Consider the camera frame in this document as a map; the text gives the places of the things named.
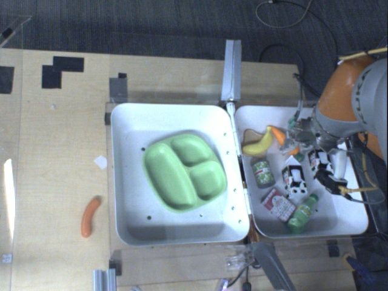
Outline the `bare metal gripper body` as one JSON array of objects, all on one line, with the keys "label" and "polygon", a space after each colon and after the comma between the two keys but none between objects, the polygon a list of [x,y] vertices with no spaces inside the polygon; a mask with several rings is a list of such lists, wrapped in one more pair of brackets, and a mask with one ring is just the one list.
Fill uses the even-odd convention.
[{"label": "bare metal gripper body", "polygon": [[299,119],[290,130],[290,135],[296,142],[326,153],[338,148],[338,138],[326,132],[313,117]]}]

